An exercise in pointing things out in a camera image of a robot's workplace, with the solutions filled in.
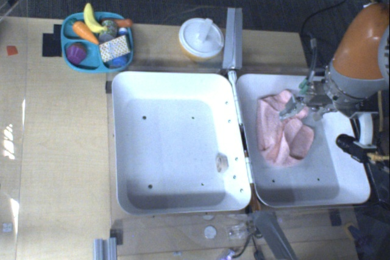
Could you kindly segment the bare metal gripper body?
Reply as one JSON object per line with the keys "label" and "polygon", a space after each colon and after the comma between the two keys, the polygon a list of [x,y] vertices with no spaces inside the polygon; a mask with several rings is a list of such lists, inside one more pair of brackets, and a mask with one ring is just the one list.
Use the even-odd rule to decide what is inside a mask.
{"label": "bare metal gripper body", "polygon": [[299,96],[303,97],[303,102],[312,112],[314,108],[326,107],[328,113],[333,113],[336,108],[333,101],[325,92],[325,83],[323,81],[304,80],[300,85]]}

